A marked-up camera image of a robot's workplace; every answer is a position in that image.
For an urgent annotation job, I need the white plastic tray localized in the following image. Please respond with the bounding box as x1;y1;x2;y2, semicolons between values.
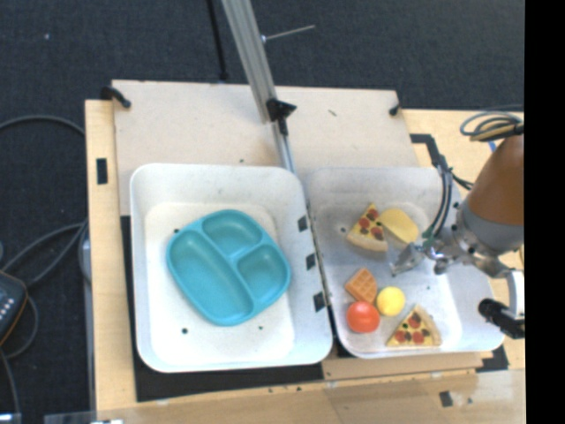
129;163;334;374
304;166;506;360

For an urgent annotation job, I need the yellow toy lemon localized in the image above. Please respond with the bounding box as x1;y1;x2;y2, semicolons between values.
375;285;407;318

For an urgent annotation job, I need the black cylinder on white bracket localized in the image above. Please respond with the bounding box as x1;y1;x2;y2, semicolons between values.
478;269;525;340

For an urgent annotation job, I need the pale wood board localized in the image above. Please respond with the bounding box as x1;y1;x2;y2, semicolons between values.
110;79;485;382

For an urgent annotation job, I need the red toy tomato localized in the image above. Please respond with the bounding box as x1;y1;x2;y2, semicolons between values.
345;300;381;335

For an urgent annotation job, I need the blue divided plate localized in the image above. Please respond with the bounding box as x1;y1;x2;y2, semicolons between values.
165;208;292;328

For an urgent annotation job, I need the toy pizza slice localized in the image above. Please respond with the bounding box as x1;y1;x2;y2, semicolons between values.
345;202;390;254
385;303;443;349

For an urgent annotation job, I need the orange toy waffle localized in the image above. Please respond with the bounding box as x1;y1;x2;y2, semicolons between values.
343;267;380;304

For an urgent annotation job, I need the yellow cheese wedge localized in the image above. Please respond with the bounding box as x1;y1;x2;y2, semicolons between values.
379;208;420;245

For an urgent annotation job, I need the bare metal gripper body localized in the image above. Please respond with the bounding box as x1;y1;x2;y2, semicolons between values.
422;223;516;278

